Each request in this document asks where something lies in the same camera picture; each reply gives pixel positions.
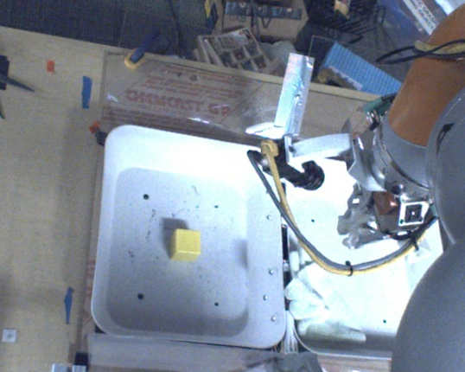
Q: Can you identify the white crumpled packet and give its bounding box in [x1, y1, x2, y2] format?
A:
[280, 257, 341, 327]

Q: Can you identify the black cylinder on white bracket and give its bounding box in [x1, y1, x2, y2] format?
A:
[237, 118, 356, 198]

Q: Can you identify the pale flat packet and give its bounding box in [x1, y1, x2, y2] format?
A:
[295, 314, 370, 348]

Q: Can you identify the white plastic tray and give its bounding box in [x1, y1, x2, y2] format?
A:
[256, 148, 459, 372]
[74, 120, 315, 362]

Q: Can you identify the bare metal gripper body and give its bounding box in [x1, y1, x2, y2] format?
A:
[337, 129, 443, 237]

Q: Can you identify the yellow cube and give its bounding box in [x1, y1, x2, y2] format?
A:
[166, 226, 206, 266]

